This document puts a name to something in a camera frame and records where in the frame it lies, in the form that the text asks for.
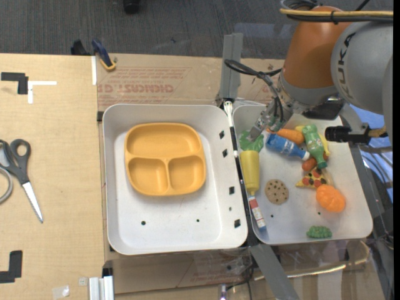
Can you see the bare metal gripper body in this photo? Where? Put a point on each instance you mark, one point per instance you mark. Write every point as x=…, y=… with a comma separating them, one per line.
x=282, y=109

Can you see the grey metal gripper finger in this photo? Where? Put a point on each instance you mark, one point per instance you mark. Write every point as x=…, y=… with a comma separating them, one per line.
x=257, y=130

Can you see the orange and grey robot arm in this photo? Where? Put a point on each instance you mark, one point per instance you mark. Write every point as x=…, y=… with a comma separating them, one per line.
x=312, y=58

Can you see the green toy lettuce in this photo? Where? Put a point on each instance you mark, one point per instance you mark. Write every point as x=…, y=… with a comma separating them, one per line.
x=248, y=143

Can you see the orange carrot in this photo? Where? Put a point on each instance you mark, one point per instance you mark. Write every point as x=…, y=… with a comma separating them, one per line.
x=290, y=135

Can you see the blue bottle white label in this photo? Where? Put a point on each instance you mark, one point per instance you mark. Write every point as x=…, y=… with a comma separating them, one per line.
x=281, y=145

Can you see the yellow squeeze bottle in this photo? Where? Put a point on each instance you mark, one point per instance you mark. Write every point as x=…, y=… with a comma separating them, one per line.
x=250, y=167

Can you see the green bottle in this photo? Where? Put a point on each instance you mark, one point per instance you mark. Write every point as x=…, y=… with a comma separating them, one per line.
x=314, y=144

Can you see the yellow banana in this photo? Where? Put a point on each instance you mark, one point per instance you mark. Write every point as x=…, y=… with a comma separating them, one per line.
x=325, y=145

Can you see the orange sausage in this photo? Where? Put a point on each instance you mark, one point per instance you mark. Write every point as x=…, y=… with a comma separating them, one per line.
x=308, y=164

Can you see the brown chocolate chip biscuit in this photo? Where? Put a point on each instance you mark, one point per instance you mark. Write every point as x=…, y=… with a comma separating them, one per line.
x=276, y=192

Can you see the pizza slice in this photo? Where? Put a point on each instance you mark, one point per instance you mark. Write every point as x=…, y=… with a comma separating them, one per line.
x=314, y=180

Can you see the small red and white bottle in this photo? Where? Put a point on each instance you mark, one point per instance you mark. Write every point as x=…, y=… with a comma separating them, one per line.
x=257, y=211

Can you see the white plastic tray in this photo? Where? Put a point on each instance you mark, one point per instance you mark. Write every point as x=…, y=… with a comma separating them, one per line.
x=293, y=220
x=175, y=220

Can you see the orange toy pumpkin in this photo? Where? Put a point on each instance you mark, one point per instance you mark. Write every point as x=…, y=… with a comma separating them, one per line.
x=330, y=198

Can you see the orange divided plate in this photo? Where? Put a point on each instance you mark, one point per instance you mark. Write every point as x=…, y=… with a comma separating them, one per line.
x=156, y=142

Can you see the brown cardboard board red print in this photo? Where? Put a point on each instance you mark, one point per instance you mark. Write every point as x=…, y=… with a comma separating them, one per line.
x=150, y=83

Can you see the green grapes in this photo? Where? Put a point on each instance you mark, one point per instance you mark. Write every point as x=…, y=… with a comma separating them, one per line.
x=318, y=232

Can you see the black chair caster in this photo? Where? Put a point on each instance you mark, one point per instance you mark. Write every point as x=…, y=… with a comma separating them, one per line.
x=132, y=4

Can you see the black cylinder on white bracket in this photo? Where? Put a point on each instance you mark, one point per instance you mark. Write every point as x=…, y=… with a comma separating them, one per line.
x=339, y=134

